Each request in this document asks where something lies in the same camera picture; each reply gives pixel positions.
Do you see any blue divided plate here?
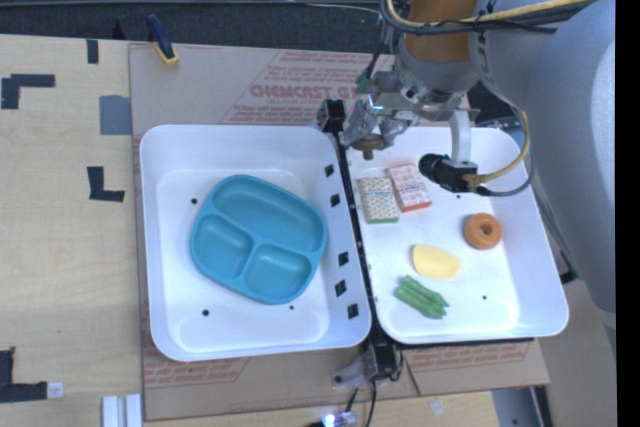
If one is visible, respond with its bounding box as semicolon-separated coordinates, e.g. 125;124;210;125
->
188;173;330;306

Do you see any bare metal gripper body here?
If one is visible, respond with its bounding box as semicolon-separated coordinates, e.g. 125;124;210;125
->
371;69;469;122

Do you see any orange doughnut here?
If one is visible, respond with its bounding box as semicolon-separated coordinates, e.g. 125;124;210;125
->
462;212;503;251

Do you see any black block with thin wires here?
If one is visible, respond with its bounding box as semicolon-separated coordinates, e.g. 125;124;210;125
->
359;342;402;380
319;97;348;134

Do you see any brown cardboard board red print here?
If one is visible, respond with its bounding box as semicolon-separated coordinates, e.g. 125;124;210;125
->
127;41;552;422

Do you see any white plastic tray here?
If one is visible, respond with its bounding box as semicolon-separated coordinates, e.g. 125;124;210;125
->
344;124;570;346
138;123;374;363

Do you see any brown toy mushroom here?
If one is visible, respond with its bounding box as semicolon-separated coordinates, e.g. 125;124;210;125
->
351;135;386;161

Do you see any thin black rod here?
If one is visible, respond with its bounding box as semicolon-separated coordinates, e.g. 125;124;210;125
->
331;132;387;347

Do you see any black cylinder on white bracket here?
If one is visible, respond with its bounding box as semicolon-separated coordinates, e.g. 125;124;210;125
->
417;108;482;194

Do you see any yellow toy slice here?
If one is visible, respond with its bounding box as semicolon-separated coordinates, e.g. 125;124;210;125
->
411;242;462;281

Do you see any green asparagus bunch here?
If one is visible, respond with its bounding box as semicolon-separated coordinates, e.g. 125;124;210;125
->
393;274;450;320

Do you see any orange and white packet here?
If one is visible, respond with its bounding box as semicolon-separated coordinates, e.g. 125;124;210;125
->
387;162;433;214

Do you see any green and yellow packet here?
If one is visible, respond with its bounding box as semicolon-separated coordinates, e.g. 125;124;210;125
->
355;175;401;225

